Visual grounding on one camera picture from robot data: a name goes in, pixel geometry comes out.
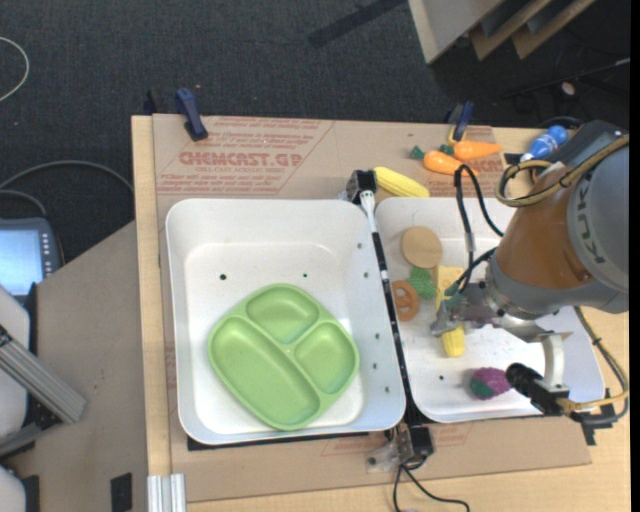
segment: wooden table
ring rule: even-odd
[[[506,153],[523,152],[538,130],[494,129]],[[161,282],[158,269],[158,225],[154,174],[153,121],[150,117],[132,119],[136,226],[140,279],[142,344],[145,382],[145,413],[149,475],[172,473],[168,425]],[[607,340],[613,354],[628,369],[628,315],[607,315],[588,311],[589,318]],[[617,392],[608,369],[605,382]],[[593,463],[588,466],[519,473],[492,474],[467,478],[429,481],[427,488],[436,495],[466,500],[474,512],[519,510],[602,511],[630,510],[629,415],[615,428],[596,434],[598,446],[590,448]],[[224,471],[224,468],[212,468]],[[190,511],[254,510],[393,510],[391,485],[371,485],[339,490],[200,502]],[[429,501],[413,484],[400,485],[403,509],[456,510],[452,505]]]

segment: white tray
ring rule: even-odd
[[[486,200],[494,223],[503,231],[514,213],[496,199]],[[476,255],[495,247],[499,238],[482,216],[475,198],[465,199],[469,222],[475,234]],[[392,281],[407,279],[411,265],[402,256],[400,240],[411,226],[426,226],[438,235],[443,246],[443,265],[466,268],[464,229],[454,198],[389,198],[376,209],[376,221]],[[472,281],[484,278],[486,264],[478,266]],[[403,352],[411,392],[418,409],[438,422],[457,422],[540,414],[515,390],[490,400],[479,400],[469,390],[471,374],[491,366],[506,370],[514,362],[525,364],[544,374],[544,354],[540,343],[527,344],[502,329],[485,327],[465,336],[465,352],[448,357],[439,338],[429,326],[436,318],[435,301],[421,300],[418,314],[409,322],[399,322]],[[558,332],[572,332],[565,341],[564,381],[576,401],[602,398],[604,383],[589,338],[572,308],[538,321]]]
[[[167,215],[178,411],[203,444],[364,433],[396,425],[405,409],[389,315],[369,224],[338,200],[186,199]],[[318,419],[274,430],[224,387],[207,336],[255,290],[288,283],[307,291],[354,338],[360,370]]]

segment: brown round toy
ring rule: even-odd
[[[418,307],[420,306],[418,292],[406,281],[394,281],[391,283],[391,288],[398,320],[408,322],[418,313]]]
[[[433,268],[442,259],[442,242],[438,235],[424,226],[405,230],[401,249],[405,259],[419,268]]]

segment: blue clamp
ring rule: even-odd
[[[471,121],[472,113],[473,103],[471,101],[465,101],[464,105],[456,105],[454,109],[448,112],[444,122],[447,124],[455,123],[455,126],[449,134],[449,144],[460,142],[462,140],[464,132]]]
[[[182,87],[176,91],[176,108],[180,114],[187,117],[184,127],[192,140],[198,141],[209,136],[209,132],[207,132],[200,119],[196,98],[189,89]]]

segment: white cable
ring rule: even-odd
[[[25,63],[25,70],[24,70],[24,75],[22,77],[22,80],[20,80],[20,82],[18,82],[18,85],[16,85],[4,96],[0,96],[0,102],[2,102],[6,100],[9,96],[11,96],[13,93],[15,93],[18,89],[20,89],[20,87],[22,87],[22,85],[27,81],[27,77],[29,76],[29,57],[27,56],[27,52],[25,52],[18,43],[12,41],[11,39],[7,39],[6,37],[0,36],[0,41],[4,41],[5,43],[8,43],[11,46],[17,48],[18,51],[22,54],[22,57],[24,57],[24,63]]]

